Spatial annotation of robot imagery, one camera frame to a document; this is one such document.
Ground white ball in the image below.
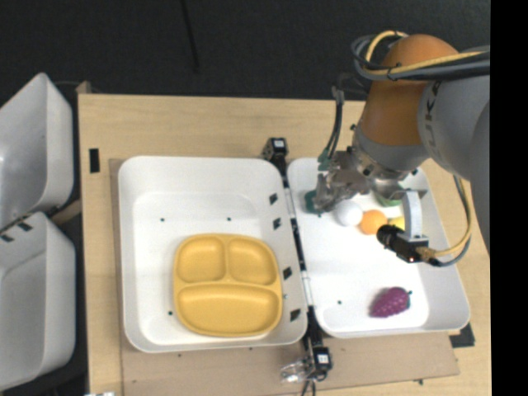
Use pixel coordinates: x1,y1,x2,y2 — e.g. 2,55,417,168
334,200,365,228

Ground black block with thin wires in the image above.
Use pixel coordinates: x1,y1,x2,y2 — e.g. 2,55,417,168
309,346,332,371
262,137,289,161

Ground purple grapes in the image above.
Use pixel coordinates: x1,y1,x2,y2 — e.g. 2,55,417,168
368,286,413,318

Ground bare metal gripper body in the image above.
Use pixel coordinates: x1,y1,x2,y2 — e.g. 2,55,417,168
328,148,409,205

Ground orange ball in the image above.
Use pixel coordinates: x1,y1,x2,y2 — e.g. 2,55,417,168
359,209,389,236

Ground yellow divided plate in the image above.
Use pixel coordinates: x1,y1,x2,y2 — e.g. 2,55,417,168
172,233,285,339

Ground white plastic tray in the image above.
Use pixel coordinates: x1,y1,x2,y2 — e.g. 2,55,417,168
117,155,309,354
286,157,472,340

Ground green round object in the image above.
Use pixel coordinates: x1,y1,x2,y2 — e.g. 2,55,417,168
374,191,404,208

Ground teal round object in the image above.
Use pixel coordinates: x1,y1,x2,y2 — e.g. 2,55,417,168
304,190,332,215

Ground thin black and white rod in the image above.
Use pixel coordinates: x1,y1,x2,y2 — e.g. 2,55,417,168
276,158,322,348

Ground black cylinder on white bracket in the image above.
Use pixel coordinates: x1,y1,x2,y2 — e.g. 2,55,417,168
375,190,431,264

